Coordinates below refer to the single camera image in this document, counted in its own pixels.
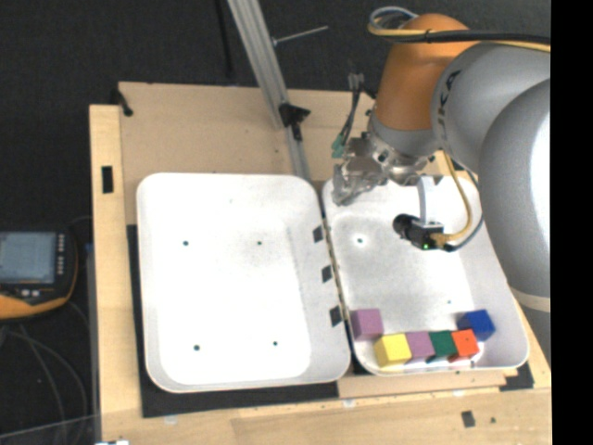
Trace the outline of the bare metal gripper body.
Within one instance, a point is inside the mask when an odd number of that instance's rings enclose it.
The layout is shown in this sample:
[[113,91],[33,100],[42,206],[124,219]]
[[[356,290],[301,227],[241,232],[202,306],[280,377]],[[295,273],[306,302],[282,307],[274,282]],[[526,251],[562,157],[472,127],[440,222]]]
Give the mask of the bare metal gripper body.
[[347,142],[343,173],[369,173],[381,184],[414,184],[436,152],[436,139],[429,133],[365,133]]

